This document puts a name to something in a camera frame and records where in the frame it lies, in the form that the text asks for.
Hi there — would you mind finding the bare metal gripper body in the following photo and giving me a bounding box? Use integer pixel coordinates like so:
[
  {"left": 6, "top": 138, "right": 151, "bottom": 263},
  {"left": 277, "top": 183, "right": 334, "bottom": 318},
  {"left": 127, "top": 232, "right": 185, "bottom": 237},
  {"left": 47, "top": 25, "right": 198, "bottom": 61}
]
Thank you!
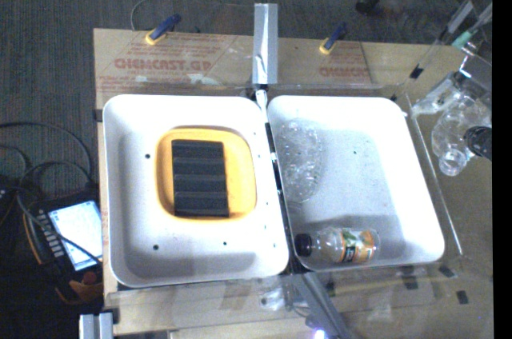
[{"left": 458, "top": 48, "right": 494, "bottom": 91}]

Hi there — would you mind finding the white plastic tray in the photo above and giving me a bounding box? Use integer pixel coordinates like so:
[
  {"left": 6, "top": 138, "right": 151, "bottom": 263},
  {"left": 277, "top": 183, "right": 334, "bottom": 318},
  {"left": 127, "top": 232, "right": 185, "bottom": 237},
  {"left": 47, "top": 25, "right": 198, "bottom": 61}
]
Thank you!
[
  {"left": 265, "top": 94, "right": 446, "bottom": 273},
  {"left": 102, "top": 93, "right": 290, "bottom": 289}
]

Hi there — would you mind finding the crushed clear plastic bottle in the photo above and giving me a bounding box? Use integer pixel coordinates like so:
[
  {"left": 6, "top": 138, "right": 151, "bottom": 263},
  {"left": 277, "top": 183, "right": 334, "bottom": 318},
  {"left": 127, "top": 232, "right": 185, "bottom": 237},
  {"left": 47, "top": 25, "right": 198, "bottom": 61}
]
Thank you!
[{"left": 275, "top": 118, "right": 325, "bottom": 205}]

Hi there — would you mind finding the clear bottle with orange label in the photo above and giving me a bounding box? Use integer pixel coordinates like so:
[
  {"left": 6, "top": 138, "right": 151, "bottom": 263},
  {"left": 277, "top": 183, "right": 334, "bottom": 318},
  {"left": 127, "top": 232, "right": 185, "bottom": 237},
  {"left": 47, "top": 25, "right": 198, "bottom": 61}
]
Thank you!
[{"left": 294, "top": 225, "right": 382, "bottom": 265}]

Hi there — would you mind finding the black ribbed foam block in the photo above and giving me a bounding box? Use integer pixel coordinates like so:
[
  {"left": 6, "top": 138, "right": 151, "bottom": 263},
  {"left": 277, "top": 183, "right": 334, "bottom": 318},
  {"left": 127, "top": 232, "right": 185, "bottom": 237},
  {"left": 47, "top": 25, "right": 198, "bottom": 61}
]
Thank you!
[{"left": 170, "top": 138, "right": 231, "bottom": 219}]

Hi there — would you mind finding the yellow plate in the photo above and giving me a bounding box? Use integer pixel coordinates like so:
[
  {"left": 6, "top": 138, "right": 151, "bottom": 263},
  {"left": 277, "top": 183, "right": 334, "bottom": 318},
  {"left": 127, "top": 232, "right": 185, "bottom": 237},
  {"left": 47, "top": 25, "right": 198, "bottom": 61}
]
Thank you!
[{"left": 154, "top": 126, "right": 258, "bottom": 223}]

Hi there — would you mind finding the brown cardboard board red print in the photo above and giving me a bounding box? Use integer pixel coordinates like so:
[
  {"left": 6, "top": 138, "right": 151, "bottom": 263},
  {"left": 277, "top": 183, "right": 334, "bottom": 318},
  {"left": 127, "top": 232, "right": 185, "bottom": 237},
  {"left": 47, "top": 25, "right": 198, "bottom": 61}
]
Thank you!
[{"left": 92, "top": 27, "right": 494, "bottom": 336}]

